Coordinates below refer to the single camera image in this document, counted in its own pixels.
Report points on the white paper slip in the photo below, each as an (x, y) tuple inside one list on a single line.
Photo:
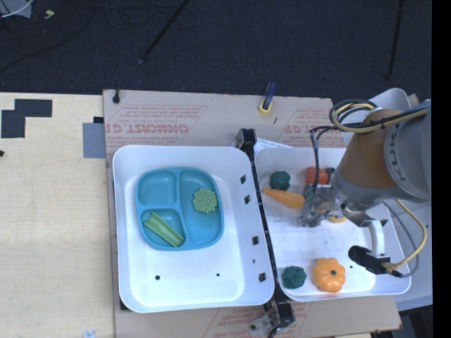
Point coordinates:
[(273, 143)]

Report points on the green celery stick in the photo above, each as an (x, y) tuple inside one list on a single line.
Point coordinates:
[(162, 229)]

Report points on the yellow banana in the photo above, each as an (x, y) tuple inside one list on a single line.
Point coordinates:
[(337, 219)]

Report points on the blue divided plate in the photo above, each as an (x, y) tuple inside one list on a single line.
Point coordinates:
[(158, 188)]

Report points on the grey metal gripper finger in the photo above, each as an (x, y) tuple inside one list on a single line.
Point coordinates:
[(319, 219), (307, 218)]

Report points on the red cube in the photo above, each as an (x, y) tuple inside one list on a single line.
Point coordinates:
[(315, 175)]

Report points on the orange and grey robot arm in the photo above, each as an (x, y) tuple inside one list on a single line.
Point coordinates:
[(370, 160)]

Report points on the brown cardboard board red print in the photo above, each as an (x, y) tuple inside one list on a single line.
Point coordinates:
[(211, 118)]

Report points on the black cylinder on white bracket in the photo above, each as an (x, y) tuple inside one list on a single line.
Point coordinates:
[(366, 257)]

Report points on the orange pumpkin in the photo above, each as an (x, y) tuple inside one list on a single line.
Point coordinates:
[(328, 275)]

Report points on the thin black and white rod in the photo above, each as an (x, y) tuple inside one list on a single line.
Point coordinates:
[(265, 224)]

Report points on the white plastic tray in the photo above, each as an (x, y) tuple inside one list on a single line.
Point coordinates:
[(317, 241), (197, 273)]

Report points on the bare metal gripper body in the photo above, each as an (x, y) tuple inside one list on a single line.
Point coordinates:
[(326, 199)]

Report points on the orange carrot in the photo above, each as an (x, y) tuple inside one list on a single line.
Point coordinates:
[(283, 197)]

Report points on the green broccoli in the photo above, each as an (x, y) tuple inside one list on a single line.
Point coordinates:
[(293, 277), (280, 180)]

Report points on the green grapes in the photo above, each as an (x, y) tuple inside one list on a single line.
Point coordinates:
[(205, 200)]

